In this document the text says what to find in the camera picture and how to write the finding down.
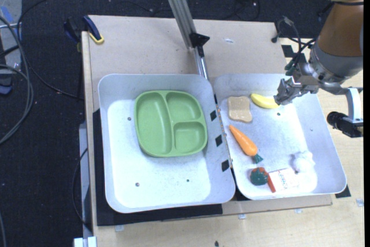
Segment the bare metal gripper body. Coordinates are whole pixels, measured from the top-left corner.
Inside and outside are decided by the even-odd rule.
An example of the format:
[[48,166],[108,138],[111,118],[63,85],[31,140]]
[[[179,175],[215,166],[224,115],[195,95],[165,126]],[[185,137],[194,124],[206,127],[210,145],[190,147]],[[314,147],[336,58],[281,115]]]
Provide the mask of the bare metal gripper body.
[[299,62],[292,66],[290,78],[290,95],[317,94],[319,91],[319,81],[317,75],[308,62]]

